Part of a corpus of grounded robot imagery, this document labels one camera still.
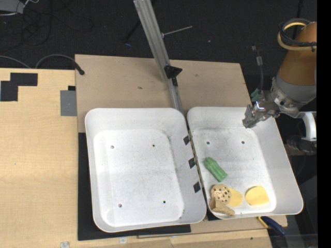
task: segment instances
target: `black clip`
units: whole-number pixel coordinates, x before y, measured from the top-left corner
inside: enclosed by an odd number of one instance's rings
[[[183,70],[181,68],[177,68],[177,67],[173,67],[171,65],[166,65],[165,68],[165,74],[167,75],[168,79],[172,79],[172,84],[174,86],[178,86],[178,82],[177,82],[177,75],[180,74],[180,72]]]

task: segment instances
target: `wooden table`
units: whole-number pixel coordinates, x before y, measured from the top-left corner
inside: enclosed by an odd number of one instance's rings
[[[119,67],[119,64],[122,73],[117,71],[113,75],[124,76],[134,67],[145,72],[146,67],[152,70],[151,66],[155,65],[153,59],[142,58],[77,55],[76,60],[86,72],[84,80],[93,71],[109,72],[109,68]],[[189,107],[203,104],[246,106],[249,102],[239,64],[176,60],[172,61],[172,65],[184,65],[187,71],[178,76],[185,111]],[[120,244],[119,238],[78,241],[79,128],[84,132],[79,119],[83,117],[84,109],[99,105],[98,102],[93,103],[93,98],[97,98],[100,93],[85,92],[89,98],[80,98],[84,96],[84,87],[88,88],[91,84],[87,81],[77,84],[76,79],[79,81],[83,78],[76,78],[79,74],[76,75],[73,70],[4,68],[0,69],[0,81],[9,81],[10,73],[37,73],[38,86],[19,86],[17,101],[0,102],[0,247],[59,248],[62,242],[69,242],[70,248],[218,247],[220,243],[222,247],[272,247],[267,230],[256,218],[204,220],[192,224],[190,234],[175,237],[131,236],[126,238],[127,244]],[[217,77],[210,77],[213,74],[217,74]],[[135,88],[141,87],[137,88],[140,91],[155,91],[150,81],[163,84],[156,75],[152,75],[154,78],[148,82],[140,82],[141,78],[135,78],[134,73],[130,75],[133,78],[127,83],[133,84]],[[201,88],[192,92],[192,84],[198,84],[197,80],[200,80]],[[121,81],[118,77],[112,81],[113,87],[119,87],[116,86]],[[69,85],[77,86],[77,102],[81,108],[78,109],[77,117],[61,116],[60,91],[67,90]],[[147,94],[145,97],[153,98],[154,101],[163,100],[163,103],[158,102],[160,106],[171,106],[167,91],[162,88],[159,94]],[[114,102],[125,106],[123,93],[109,92]],[[213,98],[204,100],[205,95]],[[145,99],[138,106],[143,107],[143,104],[147,104]],[[275,216],[273,219],[287,226],[285,216]]]

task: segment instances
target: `yellow chip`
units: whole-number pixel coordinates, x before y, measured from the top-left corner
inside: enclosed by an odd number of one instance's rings
[[[231,198],[230,198],[230,202],[227,205],[230,207],[239,206],[244,200],[243,195],[239,191],[236,191],[233,188],[228,187],[228,189],[231,192]]]
[[[258,185],[257,187],[250,188],[245,195],[245,200],[252,206],[262,205],[269,202],[269,197],[264,187]]]

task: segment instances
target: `white tray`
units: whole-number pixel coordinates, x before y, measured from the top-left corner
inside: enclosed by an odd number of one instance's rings
[[[106,232],[196,223],[206,215],[183,115],[97,108],[85,117],[93,218]]]
[[[246,129],[242,120],[245,107],[194,107],[187,118],[207,201],[210,190],[219,182],[205,168],[203,161],[212,157],[228,174],[221,182],[243,196],[256,185],[262,185],[269,203],[234,207],[235,216],[212,212],[220,219],[261,215],[298,214],[303,200],[289,159],[273,118]]]

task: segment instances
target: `yellow cable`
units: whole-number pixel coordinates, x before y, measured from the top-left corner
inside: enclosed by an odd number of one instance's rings
[[[293,22],[293,23],[290,23],[288,24],[285,28],[284,28],[284,31],[286,29],[288,29],[289,27],[292,27],[292,26],[296,26],[296,25],[299,25],[299,26],[306,26],[306,24],[302,23],[302,22]],[[278,32],[278,35],[277,35],[277,40],[278,40],[278,43],[280,46],[282,46],[284,49],[287,49],[287,50],[290,50],[290,51],[306,51],[306,50],[311,50],[312,48],[313,49],[317,49],[317,46],[306,46],[306,47],[295,47],[295,46],[288,46],[286,44],[284,44],[282,41],[281,41],[281,37],[280,37],[280,32]]]

